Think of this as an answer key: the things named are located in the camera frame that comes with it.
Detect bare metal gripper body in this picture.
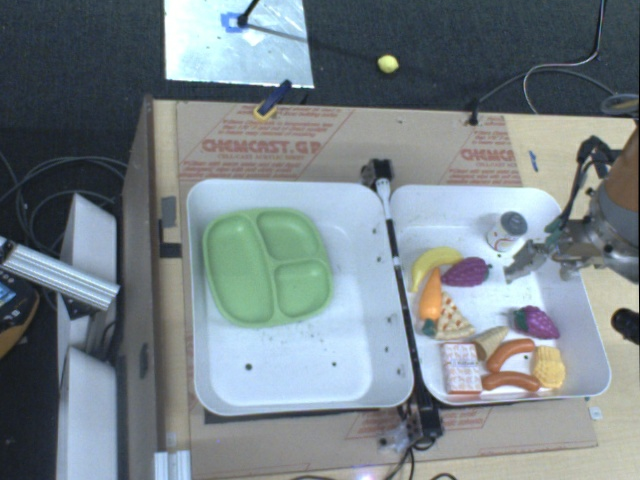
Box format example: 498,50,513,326
542,219,640,285

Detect orange and white carton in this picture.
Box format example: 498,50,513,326
439,342,484,396

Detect thin black and white rod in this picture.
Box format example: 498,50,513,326
375,177,435,440

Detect yellow banana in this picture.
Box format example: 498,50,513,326
409,246,466,294

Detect yellow corn cob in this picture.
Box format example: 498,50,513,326
530,345,568,390

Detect orange sausage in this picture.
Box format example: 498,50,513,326
485,338,538,374
480,370,543,394

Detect orange carrot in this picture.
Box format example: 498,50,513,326
417,266,445,338

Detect brown cardboard board red print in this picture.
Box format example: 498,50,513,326
175,99,600,470

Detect purple grapes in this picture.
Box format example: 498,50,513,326
510,305,562,341
439,256,493,289

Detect pizza slice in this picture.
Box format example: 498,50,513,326
432,291,477,342

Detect beige ice cream cone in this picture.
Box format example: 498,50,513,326
471,325,511,362

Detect white bottle grey cap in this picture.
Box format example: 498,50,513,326
484,210,529,254

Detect green divided plate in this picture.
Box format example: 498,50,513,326
201,207,336,329

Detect white plastic tray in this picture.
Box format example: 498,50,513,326
388,183,613,408
185,178,416,417

